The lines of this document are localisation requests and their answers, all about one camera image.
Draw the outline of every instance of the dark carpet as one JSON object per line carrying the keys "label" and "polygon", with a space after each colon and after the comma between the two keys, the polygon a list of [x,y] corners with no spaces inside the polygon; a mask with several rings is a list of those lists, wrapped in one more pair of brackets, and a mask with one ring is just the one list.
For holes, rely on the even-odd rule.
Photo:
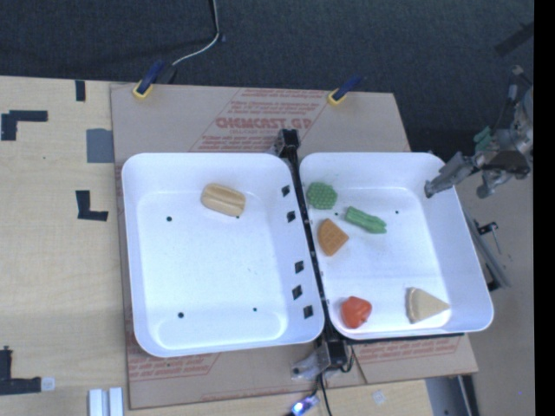
{"label": "dark carpet", "polygon": [[[217,0],[221,41],[175,83],[395,94],[415,151],[471,153],[512,65],[533,79],[534,0]],[[138,81],[213,35],[209,0],[0,0],[0,75]]]}

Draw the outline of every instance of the red tomato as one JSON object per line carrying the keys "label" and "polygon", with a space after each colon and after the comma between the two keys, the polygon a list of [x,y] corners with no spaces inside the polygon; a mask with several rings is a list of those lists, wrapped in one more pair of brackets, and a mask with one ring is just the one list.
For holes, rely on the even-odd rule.
{"label": "red tomato", "polygon": [[343,323],[349,328],[359,328],[372,312],[372,304],[360,297],[351,296],[341,304]]}

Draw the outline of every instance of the white tray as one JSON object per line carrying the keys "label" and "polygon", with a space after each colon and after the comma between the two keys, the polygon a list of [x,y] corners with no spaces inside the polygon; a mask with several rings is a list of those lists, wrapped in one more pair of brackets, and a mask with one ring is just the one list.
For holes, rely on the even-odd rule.
{"label": "white tray", "polygon": [[[240,218],[200,203],[209,183],[245,194]],[[281,159],[144,153],[125,163],[122,184],[134,332],[148,353],[260,348],[321,334],[322,304]]]}
{"label": "white tray", "polygon": [[[332,210],[309,206],[323,288],[336,329],[355,340],[479,331],[493,305],[455,189],[426,198],[424,184],[443,162],[428,153],[316,153],[301,163],[304,192],[312,182],[338,193]],[[349,206],[378,216],[386,234],[370,234],[344,220]],[[320,250],[317,228],[330,218],[348,235],[331,257]],[[416,287],[451,308],[411,324],[406,290]],[[343,325],[340,305],[349,296],[370,301],[360,328]]]}

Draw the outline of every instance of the blue clamp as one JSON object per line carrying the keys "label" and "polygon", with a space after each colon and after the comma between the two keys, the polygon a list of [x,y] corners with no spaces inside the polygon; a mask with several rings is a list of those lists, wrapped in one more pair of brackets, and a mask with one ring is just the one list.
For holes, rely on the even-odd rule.
{"label": "blue clamp", "polygon": [[147,71],[142,80],[135,85],[133,88],[133,95],[137,99],[143,100],[148,97],[150,92],[153,90],[153,83],[158,78],[162,69],[164,69],[164,65],[165,64],[162,60],[156,61],[156,63]]}
{"label": "blue clamp", "polygon": [[362,80],[362,77],[359,75],[353,75],[350,79],[348,79],[342,86],[337,89],[334,89],[328,94],[328,103],[333,105],[334,107],[339,105],[345,95],[352,90],[356,85],[358,85]]}

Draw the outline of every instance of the toy cucumber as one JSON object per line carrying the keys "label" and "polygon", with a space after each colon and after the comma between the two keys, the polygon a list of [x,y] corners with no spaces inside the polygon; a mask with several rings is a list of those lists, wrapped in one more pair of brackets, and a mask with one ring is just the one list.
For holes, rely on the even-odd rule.
{"label": "toy cucumber", "polygon": [[376,216],[371,216],[364,211],[357,210],[353,206],[350,206],[347,209],[345,220],[352,224],[358,225],[373,234],[383,234],[387,232],[385,229],[386,223],[383,220]]}

